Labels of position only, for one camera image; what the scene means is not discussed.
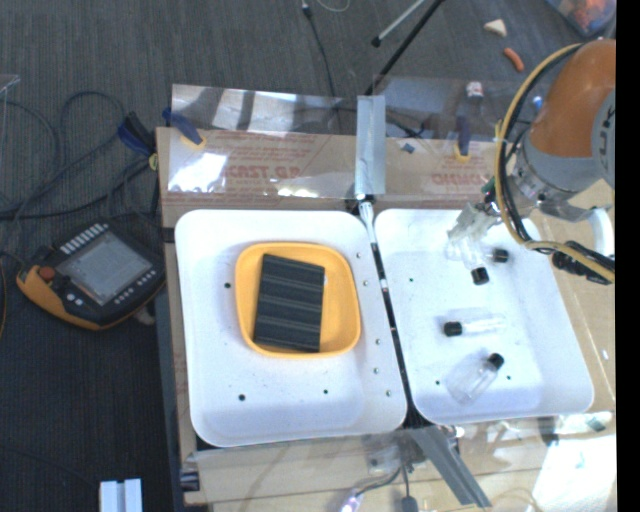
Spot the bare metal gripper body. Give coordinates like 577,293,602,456
508,172,614,224

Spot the clear plastic bottle, black cap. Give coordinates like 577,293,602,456
444,238,511,267
442,311,507,339
444,351,506,405
455,244,492,287

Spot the white plastic tray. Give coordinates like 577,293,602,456
373,206,597,427
173,208,409,448

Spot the yellow plate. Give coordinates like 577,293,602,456
233,241,363,359

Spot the brown cardboard board, red print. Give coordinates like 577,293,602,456
154,126,617,507

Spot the black striped rectangular block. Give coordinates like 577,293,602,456
250,252,327,354

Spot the colourful packet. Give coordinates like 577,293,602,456
545,0,617,38

